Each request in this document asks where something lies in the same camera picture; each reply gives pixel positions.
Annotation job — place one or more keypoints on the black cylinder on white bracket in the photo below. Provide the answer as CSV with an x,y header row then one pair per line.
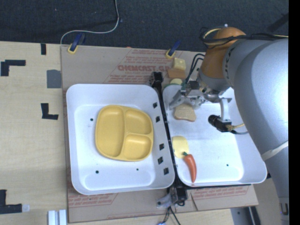
x,y
219,122

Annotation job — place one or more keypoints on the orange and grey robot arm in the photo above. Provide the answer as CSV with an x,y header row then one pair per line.
x,y
255,83

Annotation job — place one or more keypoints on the yellow cheese wedge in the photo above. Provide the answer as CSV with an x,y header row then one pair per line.
x,y
179,63

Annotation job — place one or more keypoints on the orange carrot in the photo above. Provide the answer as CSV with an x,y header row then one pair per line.
x,y
191,166

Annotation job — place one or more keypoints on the tan bread slice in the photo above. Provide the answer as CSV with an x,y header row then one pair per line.
x,y
185,114

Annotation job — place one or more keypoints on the pale yellow flat oval piece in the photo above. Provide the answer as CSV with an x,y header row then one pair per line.
x,y
180,144

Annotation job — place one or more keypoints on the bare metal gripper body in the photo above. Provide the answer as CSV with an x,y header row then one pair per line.
x,y
203,94

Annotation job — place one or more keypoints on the pale yellow round piece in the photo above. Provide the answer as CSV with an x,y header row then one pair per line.
x,y
175,81

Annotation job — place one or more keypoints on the yellow divided plate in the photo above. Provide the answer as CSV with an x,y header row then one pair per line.
x,y
110,130

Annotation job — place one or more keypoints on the white plastic tray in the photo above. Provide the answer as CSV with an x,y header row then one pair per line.
x,y
84,149
215,153

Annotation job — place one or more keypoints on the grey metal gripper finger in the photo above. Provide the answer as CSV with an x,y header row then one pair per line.
x,y
176,100
195,103

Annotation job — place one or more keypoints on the green and white round piece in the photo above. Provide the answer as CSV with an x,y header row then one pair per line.
x,y
169,86

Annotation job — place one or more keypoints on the brown cardboard board red print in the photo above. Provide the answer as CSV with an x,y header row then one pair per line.
x,y
98,64

